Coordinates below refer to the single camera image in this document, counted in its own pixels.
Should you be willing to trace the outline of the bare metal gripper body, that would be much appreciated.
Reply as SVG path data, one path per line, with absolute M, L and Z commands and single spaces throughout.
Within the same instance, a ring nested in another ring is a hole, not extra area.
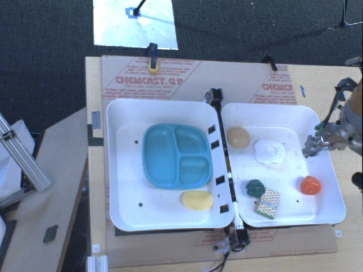
M 344 150 L 354 146 L 355 130 L 350 124 L 340 122 L 328 123 L 319 136 L 320 144 L 328 150 Z

